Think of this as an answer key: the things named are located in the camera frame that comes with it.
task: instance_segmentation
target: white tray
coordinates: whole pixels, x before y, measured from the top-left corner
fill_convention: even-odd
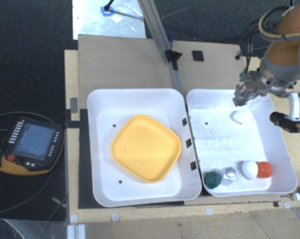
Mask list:
[[[183,96],[173,89],[102,89],[88,97],[94,197],[105,207],[183,201],[202,189]],[[126,121],[137,114],[158,120],[180,137],[181,155],[160,182],[136,178],[111,157],[110,144]]]
[[[297,179],[281,130],[269,120],[274,112],[271,98],[258,97],[246,106],[235,107],[233,97],[234,90],[205,89],[191,90],[186,96],[201,172],[236,169],[236,179],[230,186],[205,188],[217,197],[292,192]],[[249,110],[252,121],[235,122],[232,116],[238,110]],[[272,176],[248,180],[240,170],[248,159],[269,162]]]

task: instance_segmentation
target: white ball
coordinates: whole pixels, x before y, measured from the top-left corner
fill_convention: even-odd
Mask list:
[[[248,110],[236,111],[233,114],[233,119],[239,124],[249,123],[253,118],[253,114]]]
[[[246,160],[242,164],[242,172],[249,179],[254,180],[258,176],[258,165],[255,161]]]

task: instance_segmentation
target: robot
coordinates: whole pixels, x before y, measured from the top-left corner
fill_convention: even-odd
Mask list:
[[[269,25],[274,12],[284,10],[283,18],[276,29]],[[246,105],[257,96],[272,93],[280,98],[288,98],[290,114],[274,112],[270,120],[289,132],[300,133],[299,100],[300,93],[286,91],[300,80],[300,5],[281,6],[264,14],[258,21],[258,30],[266,41],[270,41],[261,58],[257,71],[248,72],[248,67],[240,74],[242,85],[236,85],[233,102],[235,106]]]

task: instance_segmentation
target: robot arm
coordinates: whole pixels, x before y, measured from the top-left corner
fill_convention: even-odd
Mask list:
[[[261,36],[271,44],[261,58],[257,71],[248,72],[244,83],[236,86],[233,99],[235,106],[243,106],[249,100],[257,96],[265,96],[268,92],[280,98],[289,98],[290,106],[295,106],[293,103],[296,99],[295,93],[287,92],[286,89],[293,87],[293,84],[300,79],[300,5],[290,8],[285,13],[274,33],[264,30],[264,24],[271,13],[272,11],[266,13],[258,24]],[[285,130],[299,131],[297,129],[299,126],[295,127],[295,125],[300,122],[293,121],[296,117],[292,115],[293,112],[290,112],[290,117],[286,116],[286,119],[292,121],[294,128],[293,130],[285,128]],[[274,118],[281,118],[283,121],[282,116],[273,116],[271,120]]]

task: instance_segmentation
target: yellow plate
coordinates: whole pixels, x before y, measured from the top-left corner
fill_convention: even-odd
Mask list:
[[[146,115],[131,117],[113,139],[112,158],[145,182],[162,180],[179,158],[180,138],[165,125]]]

